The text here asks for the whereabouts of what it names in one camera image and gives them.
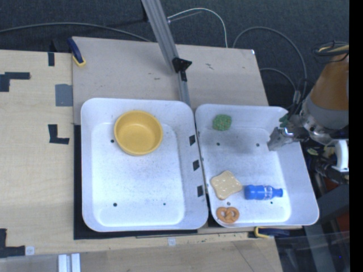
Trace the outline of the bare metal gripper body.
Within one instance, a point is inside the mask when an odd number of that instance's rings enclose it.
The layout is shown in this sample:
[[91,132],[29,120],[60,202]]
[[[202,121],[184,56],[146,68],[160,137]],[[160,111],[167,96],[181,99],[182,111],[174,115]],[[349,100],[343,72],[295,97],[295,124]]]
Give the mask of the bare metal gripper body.
[[332,144],[331,130],[318,124],[312,115],[292,115],[284,127],[288,142],[306,142],[311,139],[324,146]]

